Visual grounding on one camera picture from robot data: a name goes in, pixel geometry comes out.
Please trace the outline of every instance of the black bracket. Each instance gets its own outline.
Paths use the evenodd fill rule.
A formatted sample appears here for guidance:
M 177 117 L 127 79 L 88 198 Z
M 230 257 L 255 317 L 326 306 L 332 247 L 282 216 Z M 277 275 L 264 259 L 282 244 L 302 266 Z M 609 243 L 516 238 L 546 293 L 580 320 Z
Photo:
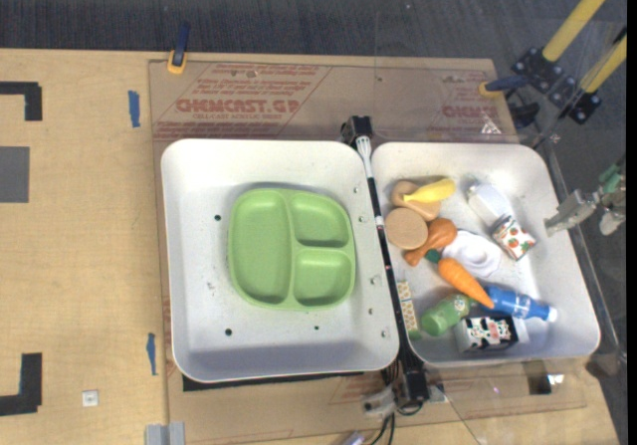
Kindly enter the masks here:
M 543 94 L 548 93 L 564 73 L 561 66 L 548 61 L 541 50 L 536 48 L 530 48 L 511 70 L 527 77 L 529 84 Z
M 362 135 L 366 135 L 369 138 L 373 135 L 371 117 L 368 115 L 352 115 L 340 127 L 342 141 L 354 149 L 356 149 L 356 139 Z
M 24 95 L 24 121 L 42 120 L 42 88 L 38 83 L 0 83 L 0 95 Z
M 551 91 L 548 99 L 560 109 L 566 107 L 577 91 L 577 81 L 572 76 L 562 79 L 555 89 Z
M 511 119 L 514 122 L 516 129 L 521 129 L 529 126 L 537 116 L 539 112 L 539 104 L 532 102 L 531 104 L 524 104 L 522 106 L 516 106 L 511 103 L 507 103 L 509 106 L 509 112 L 511 113 Z
M 601 98 L 597 93 L 584 93 L 575 103 L 568 115 L 579 124 L 585 124 L 590 115 L 601 106 Z
M 0 416 L 36 413 L 42 405 L 42 354 L 23 353 L 20 389 L 16 395 L 0 396 Z

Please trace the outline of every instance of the yellow toy banana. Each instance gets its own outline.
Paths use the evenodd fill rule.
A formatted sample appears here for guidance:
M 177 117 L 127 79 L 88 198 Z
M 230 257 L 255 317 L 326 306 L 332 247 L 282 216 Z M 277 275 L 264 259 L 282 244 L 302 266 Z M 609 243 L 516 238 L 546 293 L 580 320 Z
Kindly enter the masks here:
M 405 202 L 418 201 L 418 202 L 436 202 L 442 201 L 451 196 L 456 191 L 456 183 L 453 179 L 443 178 L 434 183 L 421 186 L 414 192 L 403 195 Z

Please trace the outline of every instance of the toy carrot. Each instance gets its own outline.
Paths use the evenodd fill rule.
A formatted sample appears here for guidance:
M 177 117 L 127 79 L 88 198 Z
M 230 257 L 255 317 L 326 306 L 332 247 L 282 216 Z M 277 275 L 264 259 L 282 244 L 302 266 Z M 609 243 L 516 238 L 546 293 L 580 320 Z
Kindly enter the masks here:
M 440 277 L 458 291 L 480 302 L 483 306 L 488 307 L 489 309 L 495 307 L 493 301 L 489 298 L 489 295 L 480 283 L 474 279 L 474 277 L 467 272 L 465 267 L 458 261 L 453 258 L 442 259 L 440 253 L 435 249 L 427 252 L 427 254 L 425 254 L 425 258 L 432 263 L 437 263 Z
M 442 249 L 458 236 L 456 225 L 448 218 L 439 217 L 429 224 L 427 241 L 421 247 L 405 252 L 405 261 L 411 266 L 416 266 L 423 256 L 431 249 Z

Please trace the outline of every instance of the round toy cookie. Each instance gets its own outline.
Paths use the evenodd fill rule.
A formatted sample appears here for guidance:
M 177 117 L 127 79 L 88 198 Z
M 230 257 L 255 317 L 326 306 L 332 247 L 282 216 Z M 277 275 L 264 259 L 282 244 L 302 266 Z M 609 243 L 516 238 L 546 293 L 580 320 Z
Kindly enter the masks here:
M 409 208 L 395 208 L 385 219 L 387 240 L 401 249 L 417 249 L 427 241 L 425 220 Z

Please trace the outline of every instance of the gray carpet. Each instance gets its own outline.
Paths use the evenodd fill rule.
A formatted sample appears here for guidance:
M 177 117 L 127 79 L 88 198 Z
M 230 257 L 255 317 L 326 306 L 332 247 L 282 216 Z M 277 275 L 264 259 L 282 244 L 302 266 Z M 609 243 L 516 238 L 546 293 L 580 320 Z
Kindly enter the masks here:
M 188 20 L 192 51 L 490 58 L 506 76 L 529 47 L 550 39 L 578 1 L 0 0 L 0 47 L 168 50 Z M 627 23 L 627 1 L 602 5 L 560 59 L 568 72 L 581 77 L 600 57 Z M 625 63 L 598 95 L 603 106 L 585 125 L 559 124 L 554 150 L 569 190 L 593 190 L 625 150 Z M 554 106 L 539 102 L 539 117 L 552 117 Z M 605 237 L 599 217 L 581 231 L 625 350 L 625 224 Z M 613 340 L 606 336 L 602 348 L 612 350 Z M 597 369 L 622 443 L 628 440 L 626 365 Z

